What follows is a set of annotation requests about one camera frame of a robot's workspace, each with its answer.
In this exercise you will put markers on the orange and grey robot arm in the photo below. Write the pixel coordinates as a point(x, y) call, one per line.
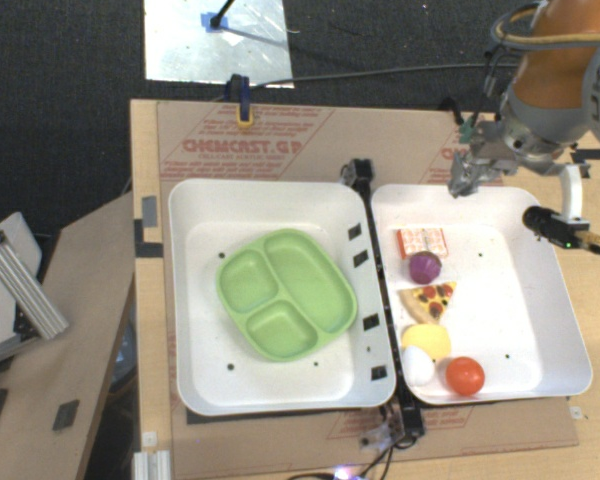
point(555, 68)

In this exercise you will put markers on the red orange ball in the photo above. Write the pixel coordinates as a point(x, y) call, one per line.
point(465, 376)

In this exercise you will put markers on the brown cardboard board red print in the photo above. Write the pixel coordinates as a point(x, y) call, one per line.
point(300, 143)

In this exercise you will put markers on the thin black rod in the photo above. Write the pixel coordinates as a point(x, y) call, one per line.
point(384, 278)

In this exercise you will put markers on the white plastic tray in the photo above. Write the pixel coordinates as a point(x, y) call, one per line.
point(205, 368)
point(520, 318)

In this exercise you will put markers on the purple onion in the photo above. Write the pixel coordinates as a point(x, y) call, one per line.
point(425, 268)

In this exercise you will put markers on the green divided plate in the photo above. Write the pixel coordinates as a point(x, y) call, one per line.
point(285, 293)

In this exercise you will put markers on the orange and white carton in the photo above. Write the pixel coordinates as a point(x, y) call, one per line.
point(422, 239)

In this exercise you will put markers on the black cylinder on white bracket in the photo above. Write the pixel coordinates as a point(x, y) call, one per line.
point(550, 223)

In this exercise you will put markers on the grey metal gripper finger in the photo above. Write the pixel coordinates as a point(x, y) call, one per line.
point(476, 175)
point(457, 178)

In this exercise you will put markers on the white egg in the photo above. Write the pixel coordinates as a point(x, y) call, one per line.
point(418, 367)

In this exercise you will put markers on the pizza slice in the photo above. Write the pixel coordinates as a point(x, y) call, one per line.
point(427, 300)

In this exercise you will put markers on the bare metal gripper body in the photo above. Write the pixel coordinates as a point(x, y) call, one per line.
point(495, 150)

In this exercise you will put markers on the yellow rounded block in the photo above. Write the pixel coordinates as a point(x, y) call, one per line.
point(430, 339)

